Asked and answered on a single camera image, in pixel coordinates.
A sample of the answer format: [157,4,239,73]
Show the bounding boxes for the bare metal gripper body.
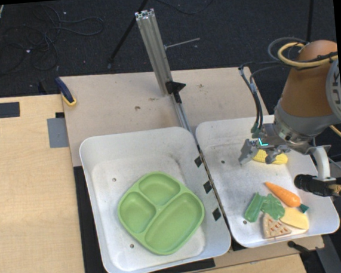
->
[257,118,314,159]

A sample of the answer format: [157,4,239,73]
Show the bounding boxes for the yellow corn cob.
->
[250,146,289,168]

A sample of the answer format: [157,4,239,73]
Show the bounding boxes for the white plastic tray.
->
[193,109,341,253]
[78,122,235,273]

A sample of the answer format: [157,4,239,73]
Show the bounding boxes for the orange carrot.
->
[264,177,311,217]

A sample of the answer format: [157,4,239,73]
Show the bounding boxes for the green leafy vegetable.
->
[242,189,287,224]

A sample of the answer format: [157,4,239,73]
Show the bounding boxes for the yellow wedge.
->
[278,204,311,233]

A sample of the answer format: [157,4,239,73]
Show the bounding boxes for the tan pizza slice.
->
[260,210,293,240]

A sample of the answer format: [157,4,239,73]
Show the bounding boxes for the green divided plate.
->
[113,167,210,260]

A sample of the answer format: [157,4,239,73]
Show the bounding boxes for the pale flat board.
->
[59,53,327,273]

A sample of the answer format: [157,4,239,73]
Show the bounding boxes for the black cylinder on white bracket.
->
[290,143,341,201]

